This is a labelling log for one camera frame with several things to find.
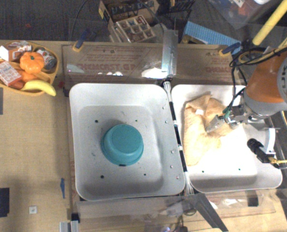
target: wooden table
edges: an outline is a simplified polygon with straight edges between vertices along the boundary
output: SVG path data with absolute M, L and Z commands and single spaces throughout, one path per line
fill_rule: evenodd
M 0 40 L 0 45 L 7 41 Z M 59 57 L 68 42 L 34 41 L 52 49 Z M 3 115 L 0 115 L 0 188 L 10 188 L 10 213 L 0 218 L 0 231 L 59 231 L 73 208 L 67 128 L 68 98 L 58 88 L 62 81 L 60 66 L 54 86 L 57 96 L 29 97 L 3 91 Z M 60 181 L 65 180 L 65 198 Z M 262 215 L 224 218 L 229 231 L 287 232 L 287 221 L 278 198 L 272 194 L 275 212 Z M 37 214 L 29 214 L 29 206 Z M 185 218 L 189 231 L 210 228 L 206 221 Z M 93 231 L 80 224 L 80 231 Z M 134 231 L 109 228 L 106 231 Z M 204 231 L 216 232 L 219 229 Z

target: plastic storage container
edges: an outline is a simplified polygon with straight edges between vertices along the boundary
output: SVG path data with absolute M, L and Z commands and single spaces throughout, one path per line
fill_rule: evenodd
M 255 21 L 282 0 L 208 0 L 234 29 Z

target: wooden tray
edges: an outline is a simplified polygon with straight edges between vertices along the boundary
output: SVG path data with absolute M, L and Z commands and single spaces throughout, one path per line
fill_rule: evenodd
M 31 44 L 32 47 L 32 52 L 37 51 L 39 48 L 44 48 L 46 51 L 48 51 L 53 57 L 56 58 L 57 62 L 56 65 L 53 69 L 47 71 L 44 68 L 42 69 L 42 71 L 38 74 L 34 74 L 35 76 L 37 76 L 39 79 L 44 80 L 50 84 L 53 84 L 55 76 L 57 74 L 59 65 L 60 65 L 60 59 L 59 57 L 50 49 L 47 49 L 45 46 L 42 45 L 38 45 L 32 42 L 28 42 L 29 44 Z M 20 65 L 19 65 L 19 60 L 16 61 L 10 61 L 9 62 L 12 67 L 14 67 L 17 70 L 21 70 Z M 1 80 L 0 80 L 0 87 L 6 88 L 8 90 L 11 90 L 15 93 L 19 93 L 19 94 L 23 94 L 23 95 L 29 95 L 29 96 L 39 96 L 44 94 L 44 91 L 40 91 L 40 90 L 26 90 L 26 91 L 22 91 L 22 90 L 18 90 L 12 87 L 8 87 L 6 86 Z

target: black connector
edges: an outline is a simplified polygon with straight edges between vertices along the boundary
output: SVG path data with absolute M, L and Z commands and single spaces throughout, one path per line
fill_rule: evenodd
M 269 157 L 274 157 L 274 154 L 266 154 L 261 148 L 264 148 L 259 141 L 254 138 L 251 138 L 247 142 L 248 147 L 250 150 L 257 155 L 257 159 L 259 159 L 262 163 L 270 163 Z

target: teal bowl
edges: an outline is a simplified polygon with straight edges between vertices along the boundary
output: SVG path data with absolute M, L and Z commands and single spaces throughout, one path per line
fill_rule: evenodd
M 110 128 L 101 139 L 104 156 L 118 166 L 129 166 L 141 158 L 143 140 L 140 132 L 133 126 L 116 125 Z

